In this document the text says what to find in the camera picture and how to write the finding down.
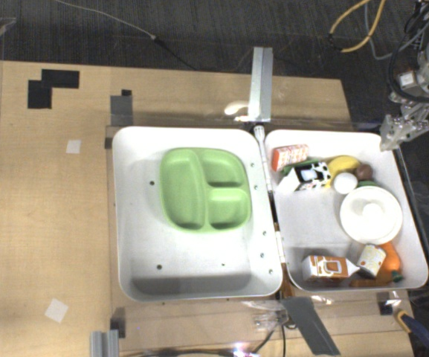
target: wooden table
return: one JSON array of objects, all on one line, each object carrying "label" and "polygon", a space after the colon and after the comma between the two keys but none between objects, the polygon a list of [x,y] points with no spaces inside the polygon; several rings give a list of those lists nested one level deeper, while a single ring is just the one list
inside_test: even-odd
[{"label": "wooden table", "polygon": [[[40,80],[43,68],[79,71],[80,87],[53,89],[50,110],[28,109],[28,80]],[[172,339],[157,335],[157,329],[199,329],[193,313],[159,318],[161,303],[143,307],[117,293],[104,149],[110,96],[132,90],[135,122],[169,114],[224,125],[224,107],[248,100],[249,88],[248,75],[0,62],[0,356],[89,356],[90,333],[106,332],[121,302],[146,325],[143,335],[120,340],[124,351],[136,349],[137,340],[145,346],[161,340],[151,348],[165,347]],[[272,115],[349,123],[338,80],[275,77]],[[66,153],[70,140],[81,141],[80,153]],[[54,298],[68,306],[61,323],[45,316]],[[406,333],[392,317],[377,313],[373,297],[354,300],[371,307],[325,309],[331,312],[326,327],[344,356],[412,355]],[[406,300],[401,307],[410,312]],[[244,315],[226,316],[218,316],[220,324],[229,323],[239,337],[252,327]],[[255,340],[264,335],[257,333]],[[287,336],[289,355],[311,355],[298,331]],[[279,337],[274,335],[262,356],[281,355]],[[196,332],[191,341],[199,345]]]}]

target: white egg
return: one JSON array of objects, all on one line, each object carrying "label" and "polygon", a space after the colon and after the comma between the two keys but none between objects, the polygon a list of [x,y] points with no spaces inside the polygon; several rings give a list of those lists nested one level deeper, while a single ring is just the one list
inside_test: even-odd
[{"label": "white egg", "polygon": [[335,180],[333,180],[333,187],[340,194],[348,194],[357,186],[358,179],[352,173],[339,173],[336,175]]}]

